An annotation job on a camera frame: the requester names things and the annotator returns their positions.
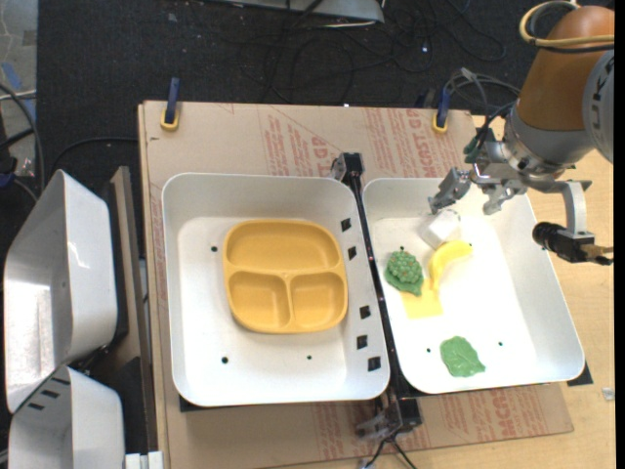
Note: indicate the brown cardboard board, red print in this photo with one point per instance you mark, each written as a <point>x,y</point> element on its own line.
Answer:
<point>293,135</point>

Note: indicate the yellow divided plate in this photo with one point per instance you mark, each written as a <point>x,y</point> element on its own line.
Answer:
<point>283,252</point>

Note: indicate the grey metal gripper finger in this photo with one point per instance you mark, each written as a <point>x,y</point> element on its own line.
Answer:
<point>500,198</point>
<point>451,188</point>

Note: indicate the black cylinder on white bracket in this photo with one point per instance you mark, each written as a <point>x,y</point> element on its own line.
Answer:
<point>561,240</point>

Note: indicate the thin black rod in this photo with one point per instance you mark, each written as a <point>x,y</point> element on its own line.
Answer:
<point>376,271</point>

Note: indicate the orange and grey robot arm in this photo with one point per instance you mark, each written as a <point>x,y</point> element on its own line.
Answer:
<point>561,91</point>

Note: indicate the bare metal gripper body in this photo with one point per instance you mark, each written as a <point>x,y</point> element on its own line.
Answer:
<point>508,171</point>

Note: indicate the yellow banana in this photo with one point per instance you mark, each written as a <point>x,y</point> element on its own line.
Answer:
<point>446,257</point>

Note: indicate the white cube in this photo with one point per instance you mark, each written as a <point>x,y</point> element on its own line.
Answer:
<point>439,230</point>

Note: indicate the white plastic tray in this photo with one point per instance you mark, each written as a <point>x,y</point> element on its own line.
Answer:
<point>195,311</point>
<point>512,311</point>

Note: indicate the green grapes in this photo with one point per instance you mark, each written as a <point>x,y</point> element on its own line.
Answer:
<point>403,269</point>

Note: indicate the green lettuce leaf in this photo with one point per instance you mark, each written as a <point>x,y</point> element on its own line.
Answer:
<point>461,357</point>

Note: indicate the yellow cheese slice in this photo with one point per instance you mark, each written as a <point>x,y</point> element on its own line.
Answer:
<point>422,306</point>

